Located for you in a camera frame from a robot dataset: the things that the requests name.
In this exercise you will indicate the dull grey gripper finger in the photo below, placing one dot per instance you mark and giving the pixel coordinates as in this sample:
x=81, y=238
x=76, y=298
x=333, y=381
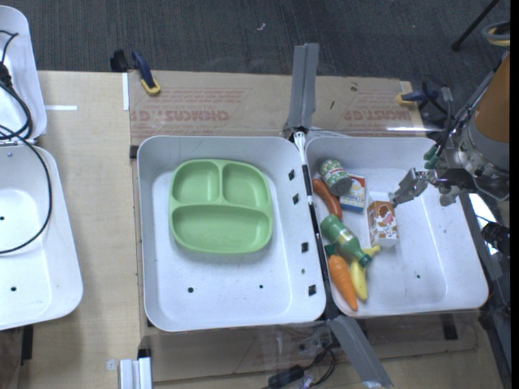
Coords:
x=408, y=180
x=409, y=195

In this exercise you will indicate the yellow banana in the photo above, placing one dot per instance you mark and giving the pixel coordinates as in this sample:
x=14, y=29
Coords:
x=359, y=280

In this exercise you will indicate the orange and white carton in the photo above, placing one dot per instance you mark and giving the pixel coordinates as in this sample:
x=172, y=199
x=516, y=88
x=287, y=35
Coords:
x=382, y=225

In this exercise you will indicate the white plastic tray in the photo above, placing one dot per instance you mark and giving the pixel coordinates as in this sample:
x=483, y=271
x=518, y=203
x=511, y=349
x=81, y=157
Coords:
x=425, y=266
x=227, y=290

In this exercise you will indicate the orange sausage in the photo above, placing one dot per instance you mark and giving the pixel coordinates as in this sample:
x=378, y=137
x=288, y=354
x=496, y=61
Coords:
x=329, y=201

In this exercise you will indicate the brown cardboard board red print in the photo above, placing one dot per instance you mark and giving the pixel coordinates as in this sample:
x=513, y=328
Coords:
x=227, y=108

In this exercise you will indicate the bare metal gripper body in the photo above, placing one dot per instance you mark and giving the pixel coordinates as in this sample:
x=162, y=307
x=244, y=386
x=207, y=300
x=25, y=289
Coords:
x=460, y=178

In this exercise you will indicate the green bottle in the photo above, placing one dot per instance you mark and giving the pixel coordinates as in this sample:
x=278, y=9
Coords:
x=342, y=235

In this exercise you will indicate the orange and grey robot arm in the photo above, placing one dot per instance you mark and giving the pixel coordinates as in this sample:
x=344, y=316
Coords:
x=494, y=108

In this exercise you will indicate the black cylinder on white bracket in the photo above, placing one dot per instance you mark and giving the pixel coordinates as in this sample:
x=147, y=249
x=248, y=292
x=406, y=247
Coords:
x=496, y=235

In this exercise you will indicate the green divided plate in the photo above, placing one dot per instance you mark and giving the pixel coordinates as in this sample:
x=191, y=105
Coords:
x=221, y=225

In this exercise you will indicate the white and blue carton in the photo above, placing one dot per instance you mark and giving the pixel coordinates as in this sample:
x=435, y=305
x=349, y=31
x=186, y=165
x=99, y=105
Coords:
x=354, y=195

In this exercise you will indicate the orange carrot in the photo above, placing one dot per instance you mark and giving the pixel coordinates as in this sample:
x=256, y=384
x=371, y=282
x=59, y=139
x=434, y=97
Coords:
x=342, y=280

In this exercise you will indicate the green can with red label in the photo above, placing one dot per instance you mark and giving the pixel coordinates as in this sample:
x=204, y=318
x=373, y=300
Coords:
x=334, y=175

